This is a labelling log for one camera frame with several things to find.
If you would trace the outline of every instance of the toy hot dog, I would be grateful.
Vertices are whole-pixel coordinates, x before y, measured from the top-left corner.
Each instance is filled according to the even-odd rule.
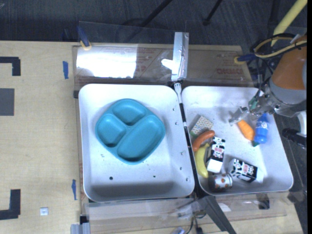
[[[193,144],[192,144],[193,151],[197,152],[197,150],[199,149],[201,143],[203,143],[205,140],[207,140],[209,138],[212,138],[213,136],[215,136],[214,130],[209,130],[209,131],[206,131],[206,132],[202,133],[193,142]]]

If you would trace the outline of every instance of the blue plate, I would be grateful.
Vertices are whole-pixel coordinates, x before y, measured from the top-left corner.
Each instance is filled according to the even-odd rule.
[[[165,126],[149,109],[133,99],[114,103],[97,121],[101,144],[127,164],[145,160],[165,137]]]

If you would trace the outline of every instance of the blue bottle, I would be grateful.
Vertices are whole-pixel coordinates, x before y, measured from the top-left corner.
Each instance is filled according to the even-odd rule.
[[[267,114],[263,114],[255,125],[255,136],[253,141],[258,144],[263,144],[267,142],[267,134],[269,130],[269,121]]]

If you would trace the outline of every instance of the wooden table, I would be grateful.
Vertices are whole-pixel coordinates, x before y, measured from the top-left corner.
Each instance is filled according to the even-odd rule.
[[[20,189],[20,215],[0,220],[0,233],[70,233],[81,213],[73,46],[70,42],[1,41],[1,57],[19,57],[21,76],[0,63],[0,88],[15,91],[14,116],[0,116],[0,210],[9,208],[10,190]],[[63,64],[69,65],[68,79]],[[77,183],[77,200],[72,190]],[[48,208],[48,215],[40,209]],[[292,204],[286,216],[232,221],[237,233],[299,234]],[[203,226],[218,232],[215,224]],[[170,233],[172,228],[136,233]]]

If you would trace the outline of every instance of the yellow banana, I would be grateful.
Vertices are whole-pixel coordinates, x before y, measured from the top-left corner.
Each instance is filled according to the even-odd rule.
[[[209,143],[206,143],[204,146],[200,147],[197,150],[197,152],[194,153],[197,173],[203,176],[204,178],[208,178],[208,171],[205,165],[204,158],[205,158],[206,148],[209,146],[210,146]]]

